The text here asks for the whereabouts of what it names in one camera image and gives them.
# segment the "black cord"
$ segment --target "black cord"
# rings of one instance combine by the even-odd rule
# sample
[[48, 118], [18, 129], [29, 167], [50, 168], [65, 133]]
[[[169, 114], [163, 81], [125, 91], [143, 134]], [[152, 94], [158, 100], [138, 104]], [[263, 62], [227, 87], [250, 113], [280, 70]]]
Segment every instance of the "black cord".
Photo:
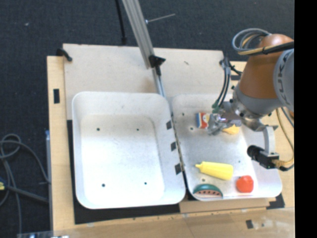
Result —
[[[4, 149], [5, 144], [14, 144], [14, 145], [16, 145], [16, 147], [11, 152], [6, 153], [6, 151]], [[27, 191], [23, 191], [21, 189], [18, 189], [16, 186], [15, 179], [14, 179], [13, 173], [11, 171], [10, 165], [7, 162], [7, 159], [9, 157], [13, 156], [14, 154], [16, 154], [17, 152], [19, 152], [21, 147], [26, 148], [28, 150], [28, 152], [30, 152], [32, 154], [32, 156], [36, 159], [37, 163], [40, 166], [40, 169], [42, 171], [44, 179], [49, 184], [51, 183], [49, 181], [47, 175], [45, 174], [45, 171], [44, 171], [44, 168], [40, 162], [40, 159], [37, 157], [35, 152], [30, 147], [28, 147], [27, 145], [25, 145], [21, 142], [21, 138], [18, 135], [8, 134], [8, 135], [3, 137], [3, 139], [0, 141], [0, 160], [2, 161], [2, 164], [3, 164], [5, 172], [6, 172], [6, 176], [7, 176], [7, 185], [6, 185], [7, 191], [6, 191], [6, 194], [3, 198], [3, 200], [0, 202], [0, 206], [2, 206], [4, 204], [4, 202], [7, 200], [10, 190], [15, 192], [15, 197], [16, 197], [16, 201], [17, 201], [17, 208], [18, 208], [19, 233], [20, 234], [22, 233], [22, 213], [21, 213], [21, 202], [20, 202], [19, 194], [24, 194], [26, 196], [33, 198], [33, 199], [37, 199], [39, 201], [46, 202], [46, 199], [44, 199], [43, 197], [40, 197], [40, 196], [34, 195], [32, 193], [29, 193]]]

